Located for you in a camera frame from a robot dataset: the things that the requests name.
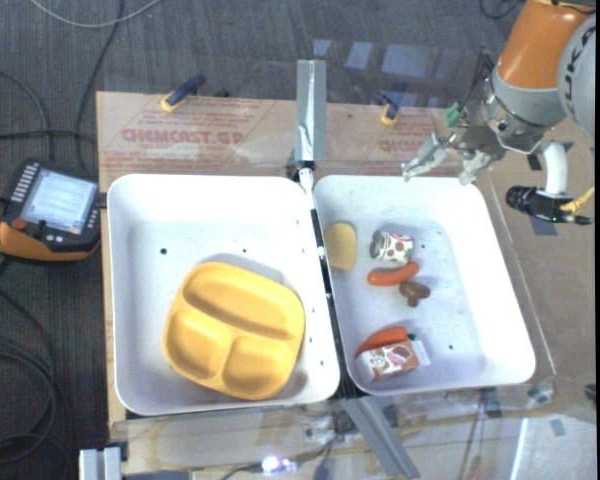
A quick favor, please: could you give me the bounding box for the white plastic tray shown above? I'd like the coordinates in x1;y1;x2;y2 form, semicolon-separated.
106;173;342;417
312;174;537;397

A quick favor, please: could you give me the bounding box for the yellow divided plate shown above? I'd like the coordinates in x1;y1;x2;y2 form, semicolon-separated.
161;260;307;402

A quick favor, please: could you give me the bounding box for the black cylinder on white bracket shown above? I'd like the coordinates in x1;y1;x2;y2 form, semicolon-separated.
505;140;576;224

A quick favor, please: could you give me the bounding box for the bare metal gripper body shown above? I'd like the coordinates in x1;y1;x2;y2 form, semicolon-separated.
447;98;547;161

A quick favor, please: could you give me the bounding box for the brown and white carton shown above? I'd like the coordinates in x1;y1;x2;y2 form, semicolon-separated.
355;340;432;382

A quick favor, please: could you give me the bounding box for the orange carrot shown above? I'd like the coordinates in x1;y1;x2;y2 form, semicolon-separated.
355;325;411;359

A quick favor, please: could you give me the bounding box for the brown mushroom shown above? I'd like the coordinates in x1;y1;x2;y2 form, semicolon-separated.
398;281;432;308

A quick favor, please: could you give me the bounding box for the white can strawberry print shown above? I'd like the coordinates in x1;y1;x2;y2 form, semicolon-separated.
369;229;415;264

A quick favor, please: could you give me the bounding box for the brown cardboard board red print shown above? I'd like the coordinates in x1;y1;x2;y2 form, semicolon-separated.
95;90;556;432

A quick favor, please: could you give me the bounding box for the orange sausage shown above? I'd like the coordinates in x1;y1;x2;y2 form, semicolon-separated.
366;260;421;288

